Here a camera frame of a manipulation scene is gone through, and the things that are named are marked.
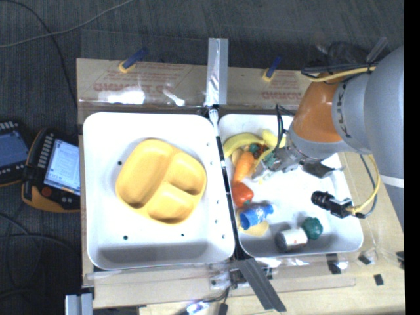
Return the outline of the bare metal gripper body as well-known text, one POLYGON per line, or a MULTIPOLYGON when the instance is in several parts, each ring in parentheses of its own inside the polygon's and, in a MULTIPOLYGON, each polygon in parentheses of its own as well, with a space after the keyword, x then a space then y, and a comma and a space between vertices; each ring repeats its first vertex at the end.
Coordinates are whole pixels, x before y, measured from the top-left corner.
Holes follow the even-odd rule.
POLYGON ((267 167, 270 171, 286 173, 295 170, 306 161, 307 157, 295 146, 287 145, 275 148, 268 157, 267 167))

